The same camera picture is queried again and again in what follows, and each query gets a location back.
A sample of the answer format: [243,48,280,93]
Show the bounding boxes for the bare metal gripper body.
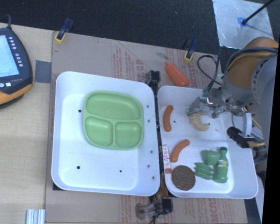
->
[202,87,253,118]

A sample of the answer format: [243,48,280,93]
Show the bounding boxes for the beige croissant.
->
[187,109,211,133]

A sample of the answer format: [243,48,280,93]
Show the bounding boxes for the orange squeeze bottle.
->
[162,61,192,88]

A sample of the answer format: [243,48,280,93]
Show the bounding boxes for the thin black and white rod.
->
[143,84,176,199]

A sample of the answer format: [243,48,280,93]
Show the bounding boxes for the green apple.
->
[200,148,222,166]

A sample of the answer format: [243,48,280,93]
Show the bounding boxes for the white packet red print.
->
[160,143,173,162]

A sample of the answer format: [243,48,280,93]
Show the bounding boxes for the green bottle yellow label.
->
[211,146,231,184]

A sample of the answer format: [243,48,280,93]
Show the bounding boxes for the white plastic tray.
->
[147,84,268,205]
[46,70,171,200]

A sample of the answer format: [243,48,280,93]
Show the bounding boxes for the green pea pods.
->
[192,161,215,181]

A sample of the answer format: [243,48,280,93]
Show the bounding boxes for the brown round biscuit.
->
[170,163,198,192]

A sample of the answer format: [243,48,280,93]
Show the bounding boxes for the green divided plate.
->
[78,88,148,152]

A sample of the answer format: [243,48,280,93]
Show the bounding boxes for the brown cardboard board red print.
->
[34,30,265,224]

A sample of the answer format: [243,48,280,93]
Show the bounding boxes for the black cylinder on white bracket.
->
[225,110,259,149]

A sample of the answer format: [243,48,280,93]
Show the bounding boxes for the black block with thin wires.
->
[144,69,163,87]
[158,197,175,215]

